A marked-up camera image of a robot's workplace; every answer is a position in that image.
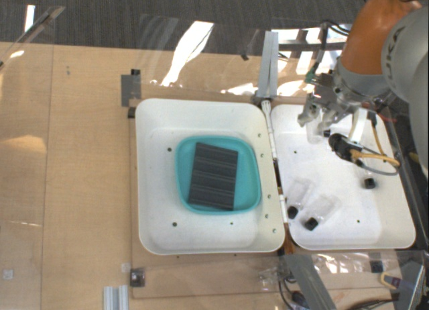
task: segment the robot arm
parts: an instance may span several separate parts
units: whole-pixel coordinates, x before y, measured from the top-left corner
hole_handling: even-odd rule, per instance
[[[310,82],[301,126],[322,114],[318,132],[359,109],[375,110],[393,92],[410,104],[420,162],[428,167],[428,7],[414,0],[368,0],[333,74]]]

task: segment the transparent plastic item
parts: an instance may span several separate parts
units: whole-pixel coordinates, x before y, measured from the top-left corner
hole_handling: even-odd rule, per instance
[[[319,123],[322,122],[322,116],[319,113],[315,120],[306,124],[308,143],[317,144],[323,141],[323,132],[319,128]]]
[[[316,288],[325,288],[338,310],[377,300],[385,303],[384,309],[413,309],[410,306],[420,301],[425,274],[422,251],[319,253],[308,257],[312,272],[321,280]],[[239,309],[263,294],[266,302],[258,309],[271,309],[274,300],[283,309],[280,291],[294,309],[299,309],[294,293],[307,300],[314,296],[296,282],[299,278],[293,275],[287,256],[231,256],[222,262],[147,266],[145,278],[144,288],[133,289],[142,298],[222,295],[204,303],[203,309],[216,309],[223,297],[230,299],[228,309]],[[389,285],[393,278],[399,281],[396,288]],[[242,303],[240,295],[246,295],[249,303]]]
[[[24,33],[27,6],[0,10],[0,309],[39,309],[54,20],[63,7],[36,6]]]
[[[311,195],[312,188],[311,180],[296,179],[292,181],[286,193],[289,219],[294,219],[303,210]]]
[[[280,97],[304,101],[312,91],[304,78],[314,53],[311,45],[319,42],[319,24],[306,20],[300,22],[303,30],[274,30],[279,33],[280,46],[289,49],[278,56]],[[309,32],[308,37],[297,40],[301,32]],[[133,68],[141,71],[145,89],[157,86],[250,97],[258,88],[264,38],[264,30],[142,15]]]
[[[334,195],[320,195],[314,198],[308,205],[304,217],[304,227],[314,230],[319,225],[328,221],[341,208],[341,200]]]

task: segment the small black object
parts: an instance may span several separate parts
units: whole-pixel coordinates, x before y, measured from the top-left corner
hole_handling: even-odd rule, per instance
[[[371,273],[382,273],[384,272],[383,262],[380,260],[373,260],[369,262],[371,266]]]
[[[234,210],[238,152],[197,143],[188,203]]]
[[[313,217],[311,217],[305,224],[304,227],[306,227],[307,230],[312,231],[319,223],[317,220]]]
[[[135,107],[130,107],[128,109],[128,119],[135,118]]]
[[[288,207],[288,217],[290,219],[295,218],[297,214],[298,214],[298,209],[296,207],[294,207],[294,206]]]
[[[284,247],[280,247],[279,250],[277,251],[277,256],[284,256],[285,251],[284,251]]]
[[[131,269],[129,275],[129,286],[144,287],[146,285],[145,270],[143,268]]]
[[[375,188],[375,180],[373,178],[366,178],[363,183],[365,184],[366,189],[374,189]]]
[[[300,306],[302,306],[302,307],[305,307],[305,308],[307,308],[307,309],[309,309],[310,307],[308,306],[308,303],[307,303],[307,300],[306,300],[306,298],[304,297],[304,295],[301,293],[301,292],[299,292],[299,291],[294,291],[294,292],[292,292],[292,300],[296,303],[296,304],[298,304],[298,305],[300,305]]]

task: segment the glass panel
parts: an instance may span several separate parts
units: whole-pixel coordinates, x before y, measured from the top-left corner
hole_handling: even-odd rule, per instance
[[[305,24],[273,30],[279,34],[277,93],[283,97],[304,98],[314,88],[303,81],[320,49],[320,27],[317,21]],[[139,32],[134,65],[143,84],[234,95],[253,95],[258,88],[263,30],[144,15]],[[329,31],[319,72],[333,68],[344,42],[343,34]]]
[[[312,261],[313,290],[300,284],[300,276],[292,272],[290,256],[242,257],[224,262],[147,267],[145,297],[267,293],[283,307],[278,302],[282,292],[284,302],[291,308],[303,309],[315,301],[322,304],[320,295],[325,287],[337,309],[376,304],[384,309],[413,309],[422,296],[425,268],[421,252],[327,252],[300,257]],[[206,305],[203,309],[214,307]],[[273,305],[266,302],[259,309],[273,309]]]
[[[52,44],[61,11],[1,10],[0,309],[40,308]]]

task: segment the wooden table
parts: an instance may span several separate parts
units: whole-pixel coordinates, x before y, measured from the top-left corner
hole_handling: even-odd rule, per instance
[[[5,157],[0,173],[14,179],[7,183],[13,186],[0,190],[0,246],[9,248],[0,251],[0,267],[12,266],[15,276],[0,280],[1,310],[39,309],[40,304],[43,310],[102,309],[103,287],[129,283],[129,273],[122,268],[131,263],[132,255],[133,161],[120,77],[137,66],[143,81],[161,80],[172,59],[172,52],[145,52],[146,57],[151,54],[163,61],[163,67],[153,69],[149,63],[153,59],[139,59],[140,54],[32,44],[19,57],[21,63],[8,66],[0,107],[7,106],[9,114],[2,119],[2,130],[11,133],[0,142]],[[46,62],[50,56],[51,64]],[[203,58],[199,65],[208,68],[212,79],[221,66],[230,68],[233,85],[248,83],[260,61],[251,57],[246,68],[234,72],[233,62],[239,57]],[[188,84],[193,68],[197,64],[183,71]],[[231,82],[223,77],[217,87],[224,89]],[[7,97],[15,87],[23,94],[18,103]],[[362,289],[338,285],[330,292],[339,309],[356,300],[389,297],[381,285]],[[135,299],[130,291],[130,309],[283,308],[278,293]]]

